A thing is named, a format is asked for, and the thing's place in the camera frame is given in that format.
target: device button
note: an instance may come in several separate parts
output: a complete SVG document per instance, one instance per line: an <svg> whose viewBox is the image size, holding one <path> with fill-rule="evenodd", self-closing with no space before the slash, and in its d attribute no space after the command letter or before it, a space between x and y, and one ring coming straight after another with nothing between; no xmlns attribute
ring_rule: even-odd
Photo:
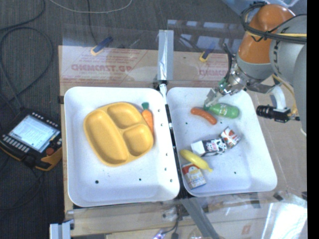
<svg viewBox="0 0 319 239"><path fill-rule="evenodd" d="M45 153L48 155L48 156L51 156L53 153L54 153L54 149L51 148L51 147L48 147L45 151Z"/></svg>

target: green bottle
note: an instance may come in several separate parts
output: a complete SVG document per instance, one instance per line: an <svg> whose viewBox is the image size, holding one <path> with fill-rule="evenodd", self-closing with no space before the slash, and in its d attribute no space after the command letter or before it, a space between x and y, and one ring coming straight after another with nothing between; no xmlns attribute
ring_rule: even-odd
<svg viewBox="0 0 319 239"><path fill-rule="evenodd" d="M213 112L214 114L222 117L228 117L231 119L237 118L239 115L239 109L236 106L231 106L228 104L215 104L213 106L205 106L205 111Z"/></svg>

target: banana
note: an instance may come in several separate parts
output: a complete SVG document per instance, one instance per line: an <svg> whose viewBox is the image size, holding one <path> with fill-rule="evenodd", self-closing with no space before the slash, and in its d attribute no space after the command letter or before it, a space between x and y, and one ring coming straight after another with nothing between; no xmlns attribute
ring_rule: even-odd
<svg viewBox="0 0 319 239"><path fill-rule="evenodd" d="M208 163L195 153L187 149L181 149L179 153L183 158L193 163L194 165L197 165L200 169L207 169L209 172L213 171L213 169L209 167Z"/></svg>

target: sausage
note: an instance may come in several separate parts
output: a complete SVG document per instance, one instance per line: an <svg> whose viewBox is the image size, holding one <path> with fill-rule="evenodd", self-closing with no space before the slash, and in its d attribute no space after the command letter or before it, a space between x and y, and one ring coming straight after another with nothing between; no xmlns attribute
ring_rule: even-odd
<svg viewBox="0 0 319 239"><path fill-rule="evenodd" d="M212 125L215 125L217 123L217 119L212 114L210 114L207 111L204 111L203 109L193 107L190 110L190 113L203 117L204 119L208 120L208 122Z"/></svg>

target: yellow bowl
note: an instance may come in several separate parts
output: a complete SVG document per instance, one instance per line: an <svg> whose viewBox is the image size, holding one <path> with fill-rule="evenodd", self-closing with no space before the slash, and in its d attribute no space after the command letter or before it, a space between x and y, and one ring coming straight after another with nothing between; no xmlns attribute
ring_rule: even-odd
<svg viewBox="0 0 319 239"><path fill-rule="evenodd" d="M154 143L142 114L126 102L112 103L90 112L83 126L95 154L109 166L124 165L142 157Z"/></svg>

